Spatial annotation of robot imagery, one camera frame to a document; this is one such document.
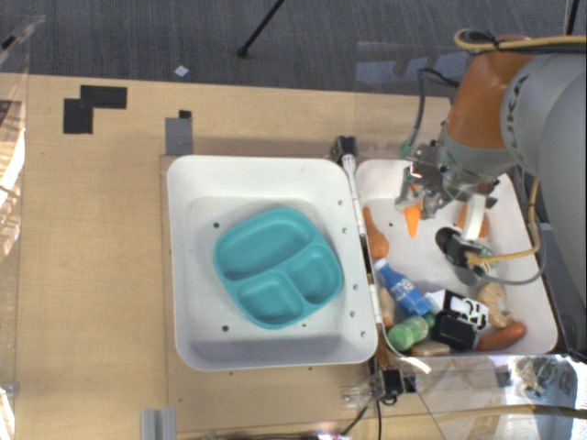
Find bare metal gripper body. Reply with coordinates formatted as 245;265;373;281
406;141;500;202

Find small orange carrot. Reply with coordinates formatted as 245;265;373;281
404;201;424;239

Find white plastic tray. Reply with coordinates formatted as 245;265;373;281
354;158;560;359
166;154;380;373

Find blue bottle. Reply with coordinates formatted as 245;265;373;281
374;259;437;318

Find beige toy croissant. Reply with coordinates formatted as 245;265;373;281
476;281;517;330

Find beige toy bread roll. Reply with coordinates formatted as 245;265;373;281
377;286;397;330

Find black and white carton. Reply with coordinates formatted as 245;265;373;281
441;289;493;332

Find black box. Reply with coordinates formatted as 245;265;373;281
430;311;481;352

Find green bottle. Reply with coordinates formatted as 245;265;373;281
386;313;437;353

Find brown biscuit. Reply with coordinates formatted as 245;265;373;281
409;340;451;358

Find red-brown sausage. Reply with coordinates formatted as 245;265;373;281
475;321;527;353

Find teal divided plate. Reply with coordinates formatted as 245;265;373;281
212;206;346;331

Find black block with wires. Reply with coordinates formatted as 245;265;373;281
380;368;405;405
333;135;359;160

